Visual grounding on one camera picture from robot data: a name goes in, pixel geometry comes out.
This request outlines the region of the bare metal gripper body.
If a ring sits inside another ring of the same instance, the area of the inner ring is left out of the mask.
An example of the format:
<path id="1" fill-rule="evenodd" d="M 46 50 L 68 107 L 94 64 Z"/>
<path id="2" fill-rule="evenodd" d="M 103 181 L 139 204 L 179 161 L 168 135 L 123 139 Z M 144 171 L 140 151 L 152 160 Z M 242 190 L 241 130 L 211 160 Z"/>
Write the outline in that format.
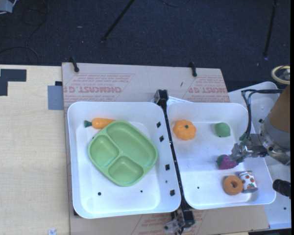
<path id="1" fill-rule="evenodd" d="M 259 134 L 249 136 L 244 151 L 249 157 L 270 156 L 281 164 L 290 166 L 290 133 L 261 130 Z"/>

